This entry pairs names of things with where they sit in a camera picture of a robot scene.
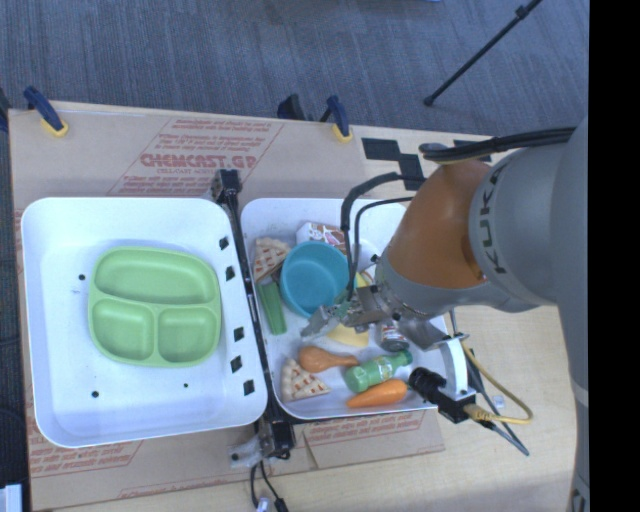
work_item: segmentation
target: blue bowl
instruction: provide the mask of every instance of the blue bowl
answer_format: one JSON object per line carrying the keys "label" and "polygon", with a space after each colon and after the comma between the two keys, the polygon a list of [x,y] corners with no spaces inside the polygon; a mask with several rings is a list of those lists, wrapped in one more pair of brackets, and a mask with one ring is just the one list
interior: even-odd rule
{"label": "blue bowl", "polygon": [[296,245],[280,272],[280,294],[293,312],[309,318],[320,306],[331,306],[349,280],[347,258],[325,242]]}

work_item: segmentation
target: toy bottle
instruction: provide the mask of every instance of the toy bottle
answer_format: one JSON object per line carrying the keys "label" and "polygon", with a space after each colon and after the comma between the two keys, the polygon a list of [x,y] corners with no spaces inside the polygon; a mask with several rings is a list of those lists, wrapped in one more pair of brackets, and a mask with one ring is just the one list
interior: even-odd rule
{"label": "toy bottle", "polygon": [[378,356],[352,366],[344,374],[347,387],[354,393],[362,393],[369,387],[389,380],[401,366],[413,362],[413,356],[408,350],[401,350],[394,355]]}

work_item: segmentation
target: yellow cable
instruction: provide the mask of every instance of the yellow cable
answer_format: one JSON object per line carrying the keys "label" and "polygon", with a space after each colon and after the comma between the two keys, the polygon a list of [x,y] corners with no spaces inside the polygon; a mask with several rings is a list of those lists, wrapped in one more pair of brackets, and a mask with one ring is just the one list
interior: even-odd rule
{"label": "yellow cable", "polygon": [[461,341],[460,345],[462,345],[462,349],[464,350],[464,353],[471,360],[471,362],[478,368],[480,373],[482,373],[482,375],[484,375],[487,378],[487,380],[491,382],[491,384],[493,384],[496,388],[502,391],[516,404],[518,404],[518,406],[527,414],[527,417],[526,418],[510,418],[509,416],[500,416],[483,409],[477,404],[469,404],[464,406],[463,407],[464,412],[466,412],[474,421],[500,421],[502,423],[513,423],[516,425],[527,425],[531,423],[531,420],[533,419],[533,412],[531,411],[531,409],[529,409],[529,407],[527,407],[527,405],[522,400],[520,400],[513,393],[507,390],[498,381],[496,381],[489,374],[489,372],[484,369],[484,367],[478,362],[478,360],[473,355],[473,352],[471,352],[471,350],[469,350],[469,347],[465,345],[464,341]]}

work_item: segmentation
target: orange carrot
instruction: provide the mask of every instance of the orange carrot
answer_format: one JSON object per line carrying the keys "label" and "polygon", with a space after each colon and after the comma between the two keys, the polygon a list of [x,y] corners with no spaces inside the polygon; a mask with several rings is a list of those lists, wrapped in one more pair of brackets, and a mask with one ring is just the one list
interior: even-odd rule
{"label": "orange carrot", "polygon": [[407,383],[400,379],[389,379],[347,400],[348,407],[369,407],[399,402],[407,394]]}

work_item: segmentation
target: black pole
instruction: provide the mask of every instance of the black pole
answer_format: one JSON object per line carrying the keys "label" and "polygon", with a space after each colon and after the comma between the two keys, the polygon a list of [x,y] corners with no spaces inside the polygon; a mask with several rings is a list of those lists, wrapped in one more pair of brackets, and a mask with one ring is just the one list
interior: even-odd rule
{"label": "black pole", "polygon": [[471,66],[473,66],[476,61],[480,59],[485,53],[487,53],[493,45],[495,45],[500,39],[502,39],[507,32],[509,32],[513,27],[515,27],[520,21],[525,19],[529,13],[540,3],[542,0],[532,0],[526,7],[520,6],[516,9],[516,17],[513,19],[505,28],[503,28],[491,41],[489,41],[478,53],[476,53],[473,57],[471,57],[466,64],[464,64],[449,80],[447,80],[444,84],[440,86],[440,88],[434,92],[431,96],[427,96],[424,99],[424,104],[428,107],[433,105],[435,99],[440,96],[449,86],[455,82],[460,76]]}

